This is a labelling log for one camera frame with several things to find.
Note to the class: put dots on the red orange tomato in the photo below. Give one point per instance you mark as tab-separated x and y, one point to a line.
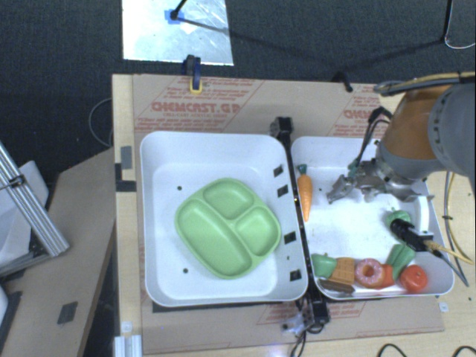
413	279

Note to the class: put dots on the brown chocolate bar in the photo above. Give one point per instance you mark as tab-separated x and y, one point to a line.
336	286

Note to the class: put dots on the small green pepper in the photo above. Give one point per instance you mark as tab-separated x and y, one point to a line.
394	216

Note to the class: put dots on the orange waffle biscuit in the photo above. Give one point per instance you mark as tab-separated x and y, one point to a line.
343	270

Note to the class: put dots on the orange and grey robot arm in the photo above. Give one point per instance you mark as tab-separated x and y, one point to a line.
413	125

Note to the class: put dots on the green divided plate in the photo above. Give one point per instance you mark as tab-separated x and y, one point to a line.
223	229

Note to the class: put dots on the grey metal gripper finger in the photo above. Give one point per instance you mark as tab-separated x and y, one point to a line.
375	193
339	189

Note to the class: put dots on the orange carrot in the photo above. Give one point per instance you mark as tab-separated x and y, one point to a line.
305	192

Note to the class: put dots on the pink doughnut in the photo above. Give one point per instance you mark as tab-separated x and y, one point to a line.
368	272

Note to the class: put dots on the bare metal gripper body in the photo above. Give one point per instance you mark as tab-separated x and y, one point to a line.
372	177

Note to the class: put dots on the white plastic tray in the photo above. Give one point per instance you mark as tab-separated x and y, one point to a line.
349	229
208	154

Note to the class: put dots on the thin black rod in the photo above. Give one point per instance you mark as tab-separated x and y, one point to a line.
297	203

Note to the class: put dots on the orange toy food piece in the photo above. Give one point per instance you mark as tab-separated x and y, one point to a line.
388	275

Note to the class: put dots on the brown cardboard board red print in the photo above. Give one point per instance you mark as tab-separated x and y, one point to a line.
238	102

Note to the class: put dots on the green toy vegetable half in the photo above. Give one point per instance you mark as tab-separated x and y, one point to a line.
323	265

